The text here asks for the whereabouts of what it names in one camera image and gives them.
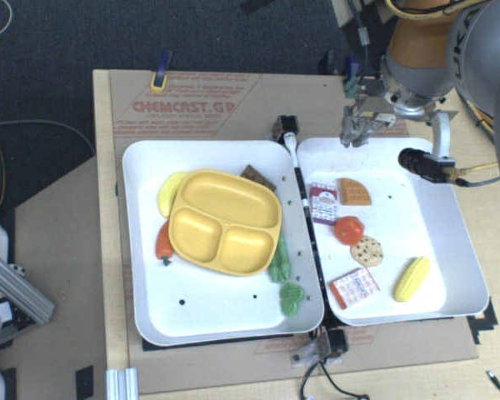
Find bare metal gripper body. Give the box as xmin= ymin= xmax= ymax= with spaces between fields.
xmin=353 ymin=77 xmax=441 ymax=127

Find orange waffle slice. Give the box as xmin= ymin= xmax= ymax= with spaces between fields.
xmin=338 ymin=177 xmax=373 ymax=207

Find thin black and white rod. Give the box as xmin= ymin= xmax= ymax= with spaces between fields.
xmin=283 ymin=132 xmax=333 ymax=329

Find red and white carton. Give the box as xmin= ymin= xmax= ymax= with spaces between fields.
xmin=308 ymin=182 xmax=339 ymax=227

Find red tomato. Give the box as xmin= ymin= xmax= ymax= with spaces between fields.
xmin=333 ymin=216 xmax=365 ymax=246

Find brown chocolate bar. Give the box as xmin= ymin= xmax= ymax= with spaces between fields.
xmin=240 ymin=164 xmax=278 ymax=193

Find white plastic tray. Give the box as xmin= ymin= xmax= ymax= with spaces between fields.
xmin=295 ymin=137 xmax=490 ymax=328
xmin=122 ymin=139 xmax=325 ymax=347

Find brown cardboard board red print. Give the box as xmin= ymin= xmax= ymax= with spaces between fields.
xmin=107 ymin=69 xmax=480 ymax=395

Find chocolate chip biscuit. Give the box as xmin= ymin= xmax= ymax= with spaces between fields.
xmin=350 ymin=236 xmax=384 ymax=268

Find yellow divided plate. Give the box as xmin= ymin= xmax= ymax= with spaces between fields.
xmin=167 ymin=168 xmax=283 ymax=278

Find green pea pods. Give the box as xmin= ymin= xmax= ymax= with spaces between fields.
xmin=268 ymin=235 xmax=292 ymax=283

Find yellow corn cob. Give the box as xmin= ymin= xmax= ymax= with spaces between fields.
xmin=393 ymin=256 xmax=431 ymax=303

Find orange and white packet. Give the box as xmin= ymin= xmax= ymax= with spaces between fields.
xmin=328 ymin=267 xmax=381 ymax=310

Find yellow banana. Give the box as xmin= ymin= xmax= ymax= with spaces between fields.
xmin=157 ymin=171 xmax=189 ymax=218

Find orange carrot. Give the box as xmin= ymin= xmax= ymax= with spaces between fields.
xmin=155 ymin=219 xmax=175 ymax=267

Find black pen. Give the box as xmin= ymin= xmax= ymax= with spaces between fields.
xmin=486 ymin=370 xmax=500 ymax=399

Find black cylinder on white bracket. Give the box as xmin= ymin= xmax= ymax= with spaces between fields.
xmin=397 ymin=110 xmax=458 ymax=184

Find black block with thin wires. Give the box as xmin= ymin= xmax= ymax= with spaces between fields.
xmin=270 ymin=114 xmax=299 ymax=142
xmin=291 ymin=327 xmax=350 ymax=368

